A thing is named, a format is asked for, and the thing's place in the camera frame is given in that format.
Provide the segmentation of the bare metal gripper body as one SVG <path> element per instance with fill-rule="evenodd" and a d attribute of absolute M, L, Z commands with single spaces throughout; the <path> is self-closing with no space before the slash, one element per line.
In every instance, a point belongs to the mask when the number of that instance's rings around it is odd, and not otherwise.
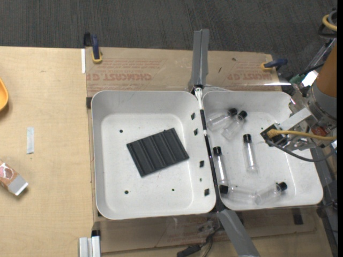
<path fill-rule="evenodd" d="M 287 149 L 305 150 L 312 148 L 325 148 L 335 141 L 336 121 L 310 101 L 295 101 L 289 103 L 291 114 L 286 120 L 286 130 L 302 132 L 302 135 L 288 135 Z"/>

